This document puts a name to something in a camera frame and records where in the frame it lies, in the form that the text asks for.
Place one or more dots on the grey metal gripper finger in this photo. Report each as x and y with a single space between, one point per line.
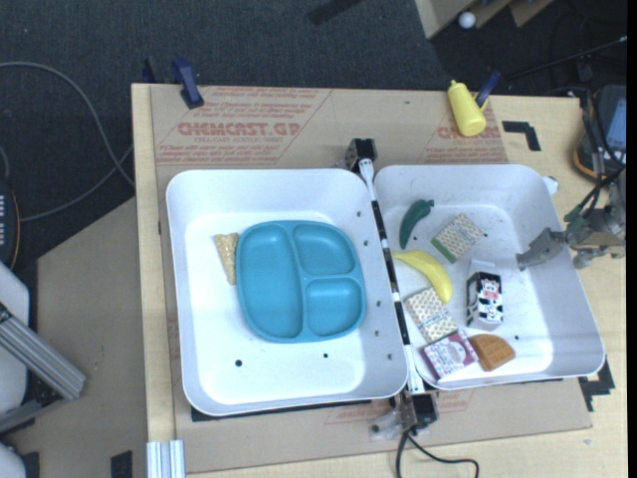
583 259
542 249

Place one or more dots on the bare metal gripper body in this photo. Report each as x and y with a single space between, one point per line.
599 239

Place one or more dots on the white plastic tray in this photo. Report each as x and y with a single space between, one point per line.
278 376
542 316

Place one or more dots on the cow print milk carton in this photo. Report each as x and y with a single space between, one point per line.
485 299

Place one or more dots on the orange dotted white carton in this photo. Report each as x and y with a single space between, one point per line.
430 315
457 238

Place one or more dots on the yellow banana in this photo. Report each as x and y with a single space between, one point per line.
430 267

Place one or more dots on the brown biscuit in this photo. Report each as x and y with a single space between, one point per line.
492 352

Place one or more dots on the green chili pepper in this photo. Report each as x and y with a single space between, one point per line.
412 219

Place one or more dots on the pink patterned packet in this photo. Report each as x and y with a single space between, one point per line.
449 354

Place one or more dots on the yellow squeeze bottle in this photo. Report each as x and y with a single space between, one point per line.
465 110

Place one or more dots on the thin black and white rod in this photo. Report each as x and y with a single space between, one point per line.
379 219

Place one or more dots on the blue divided plate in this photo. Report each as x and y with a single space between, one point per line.
278 287

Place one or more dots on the brown cardboard board red print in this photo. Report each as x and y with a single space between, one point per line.
298 117

